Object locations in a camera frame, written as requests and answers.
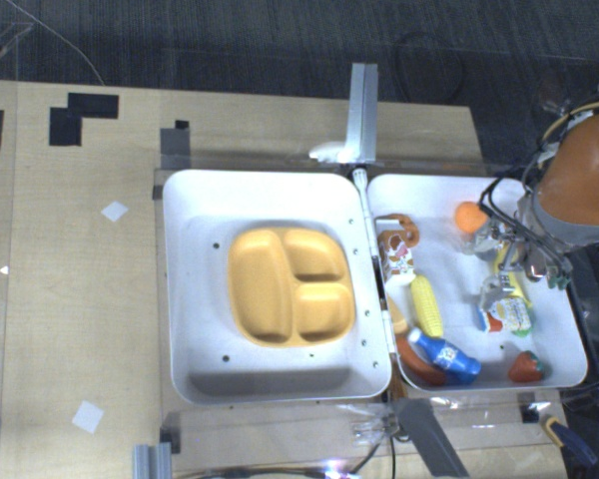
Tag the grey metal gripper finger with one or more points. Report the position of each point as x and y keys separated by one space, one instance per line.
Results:
x=483 y=243
x=494 y=291

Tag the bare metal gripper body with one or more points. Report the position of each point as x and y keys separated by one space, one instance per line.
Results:
x=529 y=255

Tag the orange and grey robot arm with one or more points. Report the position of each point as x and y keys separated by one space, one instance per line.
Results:
x=579 y=177

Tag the white and yellow printed carton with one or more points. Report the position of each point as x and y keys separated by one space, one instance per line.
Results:
x=511 y=315

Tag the orange ball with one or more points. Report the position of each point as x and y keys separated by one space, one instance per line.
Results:
x=469 y=216

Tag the white plastic tray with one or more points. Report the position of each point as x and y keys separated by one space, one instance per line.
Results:
x=459 y=277
x=204 y=292

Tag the yellow corn cob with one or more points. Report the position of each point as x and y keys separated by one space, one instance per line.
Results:
x=426 y=305

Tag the brown pretzel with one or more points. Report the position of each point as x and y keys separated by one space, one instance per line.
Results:
x=408 y=230

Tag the blue bottle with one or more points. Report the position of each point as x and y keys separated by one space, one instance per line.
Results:
x=449 y=357

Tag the red strawberry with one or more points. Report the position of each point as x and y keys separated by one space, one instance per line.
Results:
x=525 y=367

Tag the brown and white milk carton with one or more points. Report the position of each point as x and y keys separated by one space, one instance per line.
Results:
x=397 y=260

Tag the red sausage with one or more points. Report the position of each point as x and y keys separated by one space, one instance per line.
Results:
x=419 y=364

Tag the yellow divided plate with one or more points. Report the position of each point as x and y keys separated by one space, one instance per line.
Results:
x=259 y=287

